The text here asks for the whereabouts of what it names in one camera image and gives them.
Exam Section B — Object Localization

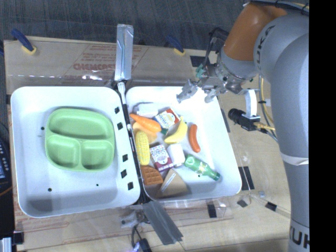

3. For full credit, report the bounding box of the red and white carton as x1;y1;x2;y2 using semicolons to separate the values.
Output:
153;108;182;130

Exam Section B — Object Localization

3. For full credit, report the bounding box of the purple and white carton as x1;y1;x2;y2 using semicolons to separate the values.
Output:
149;144;174;172

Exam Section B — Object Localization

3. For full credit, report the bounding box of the yellow corn cob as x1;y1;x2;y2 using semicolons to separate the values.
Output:
134;131;151;166

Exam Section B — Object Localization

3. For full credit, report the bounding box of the white bottle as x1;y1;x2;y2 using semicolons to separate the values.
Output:
135;102;160;118

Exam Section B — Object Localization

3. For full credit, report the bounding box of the white plastic tray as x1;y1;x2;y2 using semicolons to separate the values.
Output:
125;85;243;202
9;85;141;218

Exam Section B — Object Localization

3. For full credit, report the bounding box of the brown cardboard board red print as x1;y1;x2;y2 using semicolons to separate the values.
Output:
3;35;291;251

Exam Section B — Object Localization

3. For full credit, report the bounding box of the orange sausage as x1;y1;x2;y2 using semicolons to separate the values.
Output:
188;124;202;153

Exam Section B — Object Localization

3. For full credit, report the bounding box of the green bottle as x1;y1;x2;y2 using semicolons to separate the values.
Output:
183;154;221;181

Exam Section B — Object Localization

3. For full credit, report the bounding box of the black cylinder on white bracket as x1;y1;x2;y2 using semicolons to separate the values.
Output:
227;88;261;131

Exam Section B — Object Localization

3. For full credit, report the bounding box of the orange carrot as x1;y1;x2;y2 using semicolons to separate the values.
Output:
129;113;162;133

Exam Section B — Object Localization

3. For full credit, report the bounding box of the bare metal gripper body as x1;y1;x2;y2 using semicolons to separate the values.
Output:
198;68;244;95

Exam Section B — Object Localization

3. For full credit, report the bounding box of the black block with thin wires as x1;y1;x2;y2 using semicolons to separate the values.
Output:
138;238;152;252

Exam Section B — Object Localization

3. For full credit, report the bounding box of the tan wedge slice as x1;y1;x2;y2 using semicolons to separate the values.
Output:
156;168;190;199

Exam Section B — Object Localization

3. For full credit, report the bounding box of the brown waffle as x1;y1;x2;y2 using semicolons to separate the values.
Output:
140;165;164;186

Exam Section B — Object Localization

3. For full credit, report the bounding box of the yellow banana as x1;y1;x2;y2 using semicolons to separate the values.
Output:
164;116;188;144

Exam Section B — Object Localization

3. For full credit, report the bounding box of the green divided plate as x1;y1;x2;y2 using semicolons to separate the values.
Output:
44;108;116;172

